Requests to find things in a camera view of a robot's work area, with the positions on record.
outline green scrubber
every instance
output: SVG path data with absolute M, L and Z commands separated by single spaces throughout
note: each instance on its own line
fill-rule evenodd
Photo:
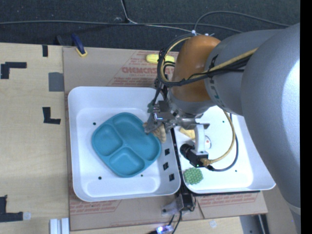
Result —
M 184 173 L 184 180 L 191 185 L 198 184 L 204 177 L 199 168 L 192 167 L 187 169 Z

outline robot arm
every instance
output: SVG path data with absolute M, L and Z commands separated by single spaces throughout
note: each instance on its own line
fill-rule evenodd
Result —
M 238 56 L 239 60 L 226 64 Z M 168 87 L 168 96 L 164 105 L 154 107 L 146 132 L 160 122 L 166 130 L 176 125 L 194 129 L 196 118 L 215 105 L 243 116 L 301 233 L 300 24 L 242 33 L 223 41 L 189 36 L 170 82 L 161 56 L 158 64 L 158 78 Z M 223 69 L 214 70 L 222 64 Z

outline drain hole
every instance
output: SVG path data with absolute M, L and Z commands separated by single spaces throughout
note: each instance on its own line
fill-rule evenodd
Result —
M 174 178 L 175 178 L 175 175 L 174 175 L 174 174 L 170 174 L 170 175 L 169 175 L 169 181 L 174 180 Z
M 165 171 L 165 170 L 169 167 L 168 162 L 164 163 L 164 164 L 162 165 L 162 167 L 163 167 L 163 169 L 164 169 L 164 171 Z

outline black cable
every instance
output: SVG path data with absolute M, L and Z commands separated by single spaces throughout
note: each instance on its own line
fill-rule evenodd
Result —
M 170 64 L 171 65 L 175 65 L 175 62 L 167 60 L 167 61 L 164 62 L 164 64 L 166 64 L 166 65 L 170 65 Z
M 166 25 L 194 25 L 191 22 L 151 22 L 151 23 L 113 23 L 113 22 L 97 22 L 97 21 L 75 21 L 75 20 L 27 20 L 27 21 L 4 21 L 0 22 L 0 25 L 10 25 L 10 24 L 30 24 L 30 23 L 71 23 L 71 24 L 91 24 L 91 25 L 106 25 L 106 26 L 155 26 L 155 27 L 166 27 Z M 243 31 L 232 29 L 225 26 L 214 25 L 214 24 L 206 24 L 199 23 L 198 25 L 212 27 L 212 28 L 220 28 L 229 31 L 233 31 L 236 33 L 243 33 Z M 187 32 L 191 32 L 191 30 L 183 29 L 183 28 L 173 28 L 177 30 L 183 30 Z
M 170 219 L 170 222 L 168 223 L 168 225 L 171 225 L 171 224 L 172 224 L 172 221 L 174 220 L 174 217 L 175 217 L 175 216 L 176 216 L 175 214 L 172 216 L 172 218 Z
M 237 60 L 237 61 L 235 61 L 235 62 L 233 62 L 227 66 L 224 66 L 221 69 L 217 69 L 214 71 L 208 70 L 208 71 L 200 73 L 200 74 L 199 73 L 192 74 L 189 78 L 182 79 L 180 81 L 169 81 L 168 82 L 168 81 L 164 80 L 162 78 L 162 75 L 161 75 L 161 68 L 163 68 L 163 74 L 165 74 L 165 70 L 166 70 L 167 66 L 174 67 L 172 62 L 170 62 L 170 64 L 164 65 L 166 63 L 165 57 L 166 57 L 167 53 L 172 49 L 172 47 L 174 47 L 176 45 L 177 42 L 183 41 L 183 40 L 188 39 L 188 38 L 193 37 L 193 36 L 194 36 L 194 34 L 186 34 L 186 35 L 179 36 L 179 37 L 175 38 L 174 40 L 172 40 L 166 48 L 162 49 L 159 52 L 159 58 L 158 58 L 158 63 L 157 63 L 157 78 L 165 86 L 167 86 L 167 87 L 183 86 L 183 85 L 187 85 L 187 84 L 190 84 L 190 83 L 202 80 L 202 79 L 212 78 L 215 75 L 225 74 L 227 72 L 243 72 L 244 70 L 239 70 L 239 69 L 246 66 L 247 62 L 249 61 L 250 57 L 252 56 L 252 54 L 251 54 L 247 57 L 239 59 L 239 60 Z
M 163 67 L 163 73 L 165 73 L 166 72 L 166 68 L 167 67 L 176 67 L 174 64 L 166 64 L 166 65 L 164 65 L 164 67 Z
M 174 233 L 175 233 L 175 231 L 176 231 L 176 229 L 177 229 L 177 226 L 179 225 L 181 219 L 182 219 L 182 211 L 180 211 L 180 217 L 179 217 L 179 219 L 178 219 L 178 221 L 177 221 L 177 223 L 176 223 L 176 225 L 175 225 L 174 231 L 173 231 L 171 234 L 174 234 Z
M 125 18 L 127 19 L 128 23 L 135 23 L 128 17 L 125 0 L 120 0 L 120 2 L 123 9 L 123 13 L 125 14 Z
M 238 159 L 238 139 L 237 139 L 237 135 L 236 134 L 235 134 L 235 141 L 236 141 L 236 154 L 235 154 L 235 158 L 234 158 L 232 164 L 229 165 L 228 167 L 222 168 L 222 169 L 216 169 L 212 165 L 209 165 L 209 166 L 207 166 L 208 170 L 213 171 L 213 172 L 224 172 L 226 170 L 229 170 L 230 168 L 232 168 L 236 164 L 237 159 Z
M 193 212 L 196 208 L 197 200 L 196 197 L 194 197 L 194 206 L 190 209 L 190 212 Z
M 201 17 L 199 17 L 199 18 L 197 19 L 197 21 L 196 21 L 196 23 L 195 23 L 195 25 L 194 25 L 194 30 L 196 31 L 196 27 L 199 25 L 199 22 L 200 22 L 204 17 L 210 16 L 210 15 L 212 15 L 212 14 L 232 14 L 232 15 L 239 15 L 239 16 L 244 16 L 244 17 L 247 17 L 247 18 L 251 18 L 251 19 L 255 19 L 255 20 L 259 20 L 259 21 L 263 21 L 263 22 L 275 24 L 275 25 L 278 25 L 278 26 L 289 27 L 289 25 L 287 25 L 287 24 L 278 23 L 278 22 L 274 22 L 274 21 L 269 21 L 269 20 L 266 20 L 266 19 L 262 19 L 262 18 L 250 16 L 250 15 L 247 15 L 247 14 L 244 14 L 244 13 L 240 13 L 240 12 L 234 12 L 234 11 L 211 11 L 211 12 L 208 12 L 208 13 L 202 15 Z

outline blue plate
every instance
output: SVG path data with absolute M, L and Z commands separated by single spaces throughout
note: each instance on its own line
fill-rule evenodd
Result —
M 121 113 L 101 124 L 92 135 L 92 146 L 100 159 L 117 175 L 133 177 L 148 168 L 161 152 L 153 134 L 146 134 L 143 121 Z

